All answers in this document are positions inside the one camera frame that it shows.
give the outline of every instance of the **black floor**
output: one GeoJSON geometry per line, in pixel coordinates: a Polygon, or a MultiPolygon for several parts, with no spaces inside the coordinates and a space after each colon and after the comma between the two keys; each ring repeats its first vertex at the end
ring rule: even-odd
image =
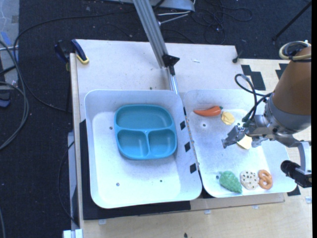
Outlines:
{"type": "MultiPolygon", "coordinates": [[[[312,43],[311,6],[272,40],[310,1],[197,0],[195,13],[163,24],[161,30],[166,42],[235,45],[242,58],[279,59],[279,48],[288,42],[312,43]]],[[[166,12],[171,10],[155,9],[156,14],[166,12]]],[[[20,0],[19,29],[19,66],[30,111],[17,137],[0,151],[0,208],[6,237],[57,238],[71,228],[59,202],[57,176],[72,114],[69,72],[54,45],[63,40],[70,48],[72,39],[147,38],[133,5],[94,0],[20,0]]],[[[23,114],[21,94],[10,93],[11,104],[0,108],[0,144],[14,133],[23,114]]],[[[65,163],[61,198],[69,210],[67,172],[65,163]]]]}

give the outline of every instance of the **brown pretzel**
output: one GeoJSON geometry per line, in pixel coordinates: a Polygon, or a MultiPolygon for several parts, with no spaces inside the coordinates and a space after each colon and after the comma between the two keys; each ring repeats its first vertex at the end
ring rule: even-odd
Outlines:
{"type": "Polygon", "coordinates": [[[273,186],[273,179],[272,179],[271,174],[270,174],[268,171],[266,171],[266,170],[264,170],[264,169],[259,170],[258,176],[259,176],[259,178],[260,178],[260,180],[259,180],[259,185],[260,185],[261,188],[263,188],[263,189],[270,189],[270,188],[272,188],[272,186],[273,186]]]}

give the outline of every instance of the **blue plate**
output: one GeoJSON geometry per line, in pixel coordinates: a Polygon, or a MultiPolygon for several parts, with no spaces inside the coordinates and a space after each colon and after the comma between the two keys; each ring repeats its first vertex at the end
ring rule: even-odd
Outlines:
{"type": "Polygon", "coordinates": [[[177,148],[174,120],[158,105],[120,107],[114,115],[114,130],[120,153],[129,159],[166,158],[177,148]]]}

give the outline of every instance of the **white cookie with dark spots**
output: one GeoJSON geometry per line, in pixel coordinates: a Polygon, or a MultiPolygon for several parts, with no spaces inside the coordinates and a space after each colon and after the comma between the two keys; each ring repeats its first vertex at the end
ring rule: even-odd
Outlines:
{"type": "Polygon", "coordinates": [[[254,190],[259,186],[259,177],[255,172],[244,170],[240,173],[240,182],[244,188],[254,190]]]}

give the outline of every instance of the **robotic arm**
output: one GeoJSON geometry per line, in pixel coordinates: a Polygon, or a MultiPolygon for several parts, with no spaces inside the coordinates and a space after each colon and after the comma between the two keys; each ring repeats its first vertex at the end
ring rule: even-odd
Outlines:
{"type": "Polygon", "coordinates": [[[235,144],[245,135],[252,138],[252,147],[264,140],[276,140],[286,147],[297,147],[301,164],[289,160],[281,164],[282,171],[301,187],[312,187],[311,141],[299,141],[293,134],[311,126],[311,54],[307,42],[291,42],[284,45],[279,55],[290,62],[275,90],[264,95],[242,119],[242,127],[235,126],[223,147],[235,144]],[[265,102],[264,113],[256,115],[260,102],[265,102]]]}

